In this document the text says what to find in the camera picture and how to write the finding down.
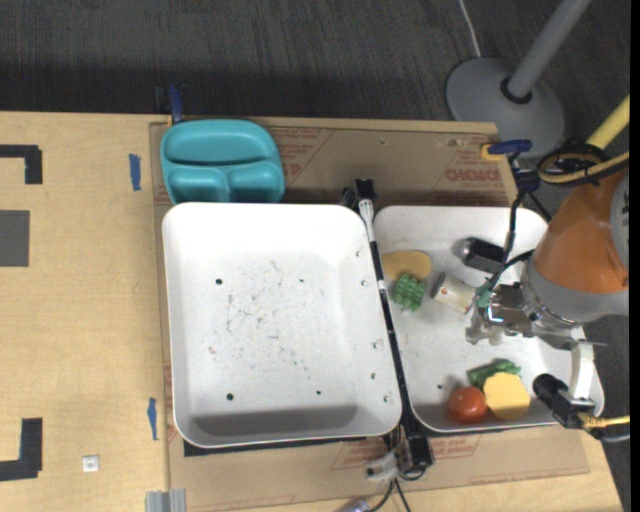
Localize thin black and white rod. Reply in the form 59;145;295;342
356;198;420;437

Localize white plastic tray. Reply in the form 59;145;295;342
372;204;606;434
160;201;404;450

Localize green grapes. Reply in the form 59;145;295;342
389;272;428;313

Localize green lettuce leaf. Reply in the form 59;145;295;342
466;358;523;391

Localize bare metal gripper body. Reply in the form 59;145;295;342
483;282;545;338

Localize black cylinder on white bracket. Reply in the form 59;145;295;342
532;337;600;430

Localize red tomato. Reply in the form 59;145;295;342
446;386;489;424

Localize black block with thin wires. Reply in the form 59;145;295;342
399;430;435;472
341;178;377;209

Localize brown cardboard board red print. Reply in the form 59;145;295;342
149;115;592;512

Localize white stand with round base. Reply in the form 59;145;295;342
445;0;594;160

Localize blue divided plate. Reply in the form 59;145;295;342
159;118;287;205

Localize white can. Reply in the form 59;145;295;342
430;272;477;314

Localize yellow cheese slice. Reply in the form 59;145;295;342
482;371;532;422

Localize tan biscuit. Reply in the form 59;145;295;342
381;249;433;282

